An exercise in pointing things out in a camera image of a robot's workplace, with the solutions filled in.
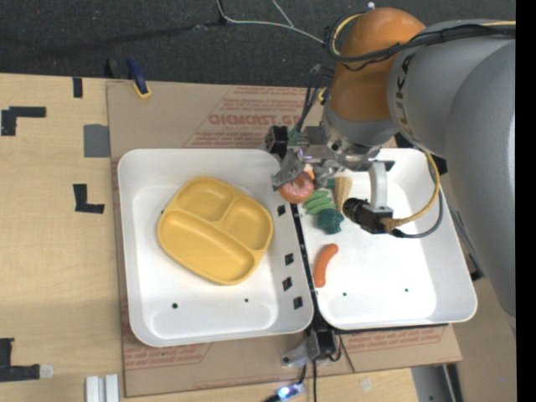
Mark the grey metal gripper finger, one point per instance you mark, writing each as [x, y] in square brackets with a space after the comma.
[289, 170]
[321, 177]

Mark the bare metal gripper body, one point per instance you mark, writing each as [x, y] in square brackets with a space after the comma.
[324, 151]

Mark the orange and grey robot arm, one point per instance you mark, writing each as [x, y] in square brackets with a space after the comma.
[469, 111]

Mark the tan ice cream cone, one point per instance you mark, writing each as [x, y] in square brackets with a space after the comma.
[342, 189]

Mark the pink doughnut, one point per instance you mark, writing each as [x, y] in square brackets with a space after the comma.
[293, 193]

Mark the green pea pod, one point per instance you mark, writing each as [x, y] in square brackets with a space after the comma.
[316, 202]

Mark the green broccoli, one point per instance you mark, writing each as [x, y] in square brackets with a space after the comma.
[331, 221]

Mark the orange sausage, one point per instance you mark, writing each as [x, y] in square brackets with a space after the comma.
[323, 264]

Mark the yellow divided plate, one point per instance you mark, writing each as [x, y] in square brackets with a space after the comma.
[205, 241]

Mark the white plastic tray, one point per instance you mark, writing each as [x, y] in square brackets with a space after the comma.
[385, 274]
[209, 308]

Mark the brown cardboard board red print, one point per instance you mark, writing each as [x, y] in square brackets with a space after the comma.
[176, 115]

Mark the black cylinder on white bracket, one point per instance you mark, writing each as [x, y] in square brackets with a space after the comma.
[368, 216]

